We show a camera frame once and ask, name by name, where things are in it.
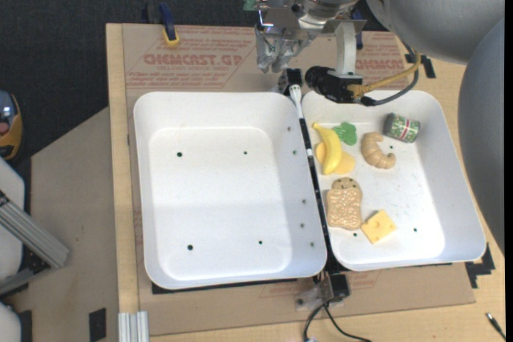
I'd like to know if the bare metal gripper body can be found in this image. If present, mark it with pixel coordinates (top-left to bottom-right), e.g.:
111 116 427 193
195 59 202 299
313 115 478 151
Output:
255 0 362 49

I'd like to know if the brown cardboard board, red print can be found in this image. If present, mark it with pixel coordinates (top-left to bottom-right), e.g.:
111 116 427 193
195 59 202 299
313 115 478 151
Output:
119 22 478 336

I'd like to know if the thin black and white rod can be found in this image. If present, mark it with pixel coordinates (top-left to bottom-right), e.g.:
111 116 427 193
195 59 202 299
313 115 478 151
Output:
289 85 334 274

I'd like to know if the green broccoli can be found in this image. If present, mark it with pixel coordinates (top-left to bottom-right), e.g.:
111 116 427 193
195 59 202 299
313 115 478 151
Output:
331 121 358 146

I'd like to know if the yellow banana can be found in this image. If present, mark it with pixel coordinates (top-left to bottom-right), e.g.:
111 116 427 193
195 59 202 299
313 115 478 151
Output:
311 122 344 175

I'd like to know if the orange flat slice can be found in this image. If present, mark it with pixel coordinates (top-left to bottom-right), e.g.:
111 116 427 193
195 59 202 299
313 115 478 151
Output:
314 142 357 175

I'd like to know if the beige croissant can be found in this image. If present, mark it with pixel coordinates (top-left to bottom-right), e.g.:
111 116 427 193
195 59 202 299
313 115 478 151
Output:
360 131 398 170

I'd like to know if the green patterned can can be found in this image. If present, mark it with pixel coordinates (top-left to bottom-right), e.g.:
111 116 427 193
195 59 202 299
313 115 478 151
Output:
382 112 422 143

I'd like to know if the brown biscuit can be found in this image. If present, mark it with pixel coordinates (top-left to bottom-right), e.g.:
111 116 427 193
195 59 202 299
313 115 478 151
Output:
331 177 361 193

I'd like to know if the white plastic tray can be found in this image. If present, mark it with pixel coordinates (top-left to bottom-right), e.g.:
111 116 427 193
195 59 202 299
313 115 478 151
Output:
132 91 329 291
300 89 487 272

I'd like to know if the brown bread slice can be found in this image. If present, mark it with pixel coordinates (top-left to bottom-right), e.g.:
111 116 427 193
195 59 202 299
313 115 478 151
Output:
325 187 364 231

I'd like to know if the yellow cheese wedge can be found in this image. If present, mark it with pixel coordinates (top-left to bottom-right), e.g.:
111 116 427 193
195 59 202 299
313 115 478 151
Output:
360 209 398 245

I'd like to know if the black cylinder on white bracket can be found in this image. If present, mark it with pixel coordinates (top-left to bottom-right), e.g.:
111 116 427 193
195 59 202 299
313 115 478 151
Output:
304 20 366 103

